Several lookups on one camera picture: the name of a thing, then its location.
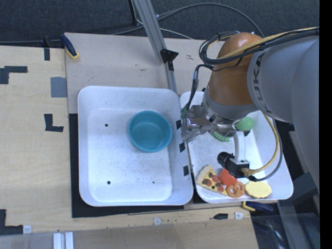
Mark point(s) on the red toy tomato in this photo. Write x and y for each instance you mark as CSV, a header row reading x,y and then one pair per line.
x,y
226,178

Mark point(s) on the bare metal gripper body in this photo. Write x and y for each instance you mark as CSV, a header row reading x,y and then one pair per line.
x,y
199,117

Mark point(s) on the yellow round biscuit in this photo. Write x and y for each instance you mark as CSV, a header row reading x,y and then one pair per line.
x,y
258,190

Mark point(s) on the blue bowl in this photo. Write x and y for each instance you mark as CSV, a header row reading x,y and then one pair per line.
x,y
150,132

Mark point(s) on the black cylinder on white bracket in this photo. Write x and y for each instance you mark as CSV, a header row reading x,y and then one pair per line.
x,y
234,166

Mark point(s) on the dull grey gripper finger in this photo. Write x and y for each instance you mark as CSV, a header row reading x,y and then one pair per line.
x,y
199,131
186,135

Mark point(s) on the toy pizza slice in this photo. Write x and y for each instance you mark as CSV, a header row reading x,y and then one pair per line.
x,y
207,180

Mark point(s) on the green pea pod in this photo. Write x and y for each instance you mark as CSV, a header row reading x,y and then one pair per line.
x,y
221,138

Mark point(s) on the orange toy pretzel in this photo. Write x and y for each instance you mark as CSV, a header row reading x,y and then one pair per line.
x,y
235,190

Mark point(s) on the green round toy fruit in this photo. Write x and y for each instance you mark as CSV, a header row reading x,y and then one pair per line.
x,y
246,124

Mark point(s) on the white plastic tray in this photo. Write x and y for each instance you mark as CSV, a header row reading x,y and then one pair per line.
x,y
207,154
116,165

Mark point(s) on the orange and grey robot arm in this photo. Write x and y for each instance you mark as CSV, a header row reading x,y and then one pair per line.
x,y
280,82

